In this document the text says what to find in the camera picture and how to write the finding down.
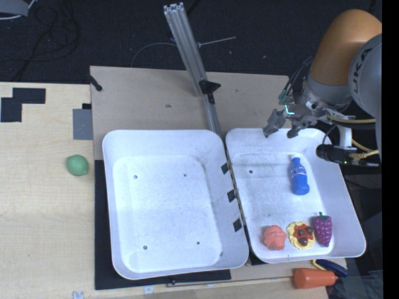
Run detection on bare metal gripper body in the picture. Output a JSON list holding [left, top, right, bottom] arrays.
[[285, 95, 330, 126]]

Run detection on blue bottle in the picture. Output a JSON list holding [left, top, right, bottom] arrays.
[[287, 154, 310, 196]]

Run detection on white plastic tray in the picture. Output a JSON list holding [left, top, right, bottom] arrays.
[[224, 126, 367, 265], [102, 129, 251, 281]]

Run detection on purple grapes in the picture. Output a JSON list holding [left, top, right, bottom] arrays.
[[312, 211, 333, 248]]

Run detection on yellow spaghetti with meatballs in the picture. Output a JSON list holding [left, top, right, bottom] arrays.
[[286, 221, 316, 250]]

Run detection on orange lumpy toy food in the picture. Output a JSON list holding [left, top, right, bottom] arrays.
[[262, 224, 287, 251]]

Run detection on green ball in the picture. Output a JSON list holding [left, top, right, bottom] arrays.
[[65, 154, 90, 177]]

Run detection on black cylinder on white bracket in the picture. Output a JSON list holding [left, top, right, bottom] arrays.
[[315, 125, 358, 165]]

